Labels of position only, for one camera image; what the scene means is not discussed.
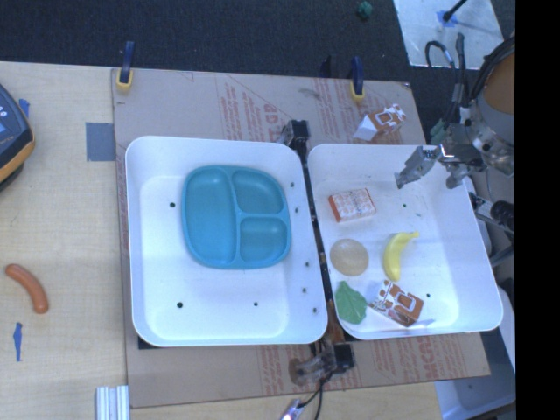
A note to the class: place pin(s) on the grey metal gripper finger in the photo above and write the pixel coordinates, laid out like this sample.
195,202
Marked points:
415,166
457,175

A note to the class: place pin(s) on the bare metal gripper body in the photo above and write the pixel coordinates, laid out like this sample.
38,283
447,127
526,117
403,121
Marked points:
461,149

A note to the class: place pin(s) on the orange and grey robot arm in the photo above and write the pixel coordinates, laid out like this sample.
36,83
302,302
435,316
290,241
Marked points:
501,86

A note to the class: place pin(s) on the orange and white carton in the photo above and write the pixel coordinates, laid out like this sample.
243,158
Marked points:
400,302
385,118

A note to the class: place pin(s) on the orange and white packet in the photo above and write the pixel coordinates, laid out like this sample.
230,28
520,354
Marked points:
352,205

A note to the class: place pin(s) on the white plastic tray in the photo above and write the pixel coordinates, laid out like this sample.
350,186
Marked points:
219,304
450,256

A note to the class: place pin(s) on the yellow banana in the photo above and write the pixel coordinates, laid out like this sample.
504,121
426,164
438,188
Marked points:
394,256

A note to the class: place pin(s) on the beige round biscuit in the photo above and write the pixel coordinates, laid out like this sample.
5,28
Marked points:
349,257

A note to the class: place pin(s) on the thin black and white rod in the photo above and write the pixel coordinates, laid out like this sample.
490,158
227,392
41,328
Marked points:
316,230

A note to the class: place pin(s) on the green lettuce leaf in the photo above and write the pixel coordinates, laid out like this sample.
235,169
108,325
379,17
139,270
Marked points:
350,304

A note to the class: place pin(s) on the green broccoli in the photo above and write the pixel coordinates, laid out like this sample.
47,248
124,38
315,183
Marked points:
364,9

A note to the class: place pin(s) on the blue divided plate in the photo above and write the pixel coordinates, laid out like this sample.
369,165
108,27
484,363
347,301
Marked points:
210,217

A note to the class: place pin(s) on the brown cardboard board red print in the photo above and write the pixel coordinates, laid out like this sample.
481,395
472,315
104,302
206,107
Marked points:
184,103

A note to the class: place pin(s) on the orange sausage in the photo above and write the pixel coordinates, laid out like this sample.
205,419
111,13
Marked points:
30,287

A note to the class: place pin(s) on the black cylinder on white bracket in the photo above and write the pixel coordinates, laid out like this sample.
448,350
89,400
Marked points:
501,212

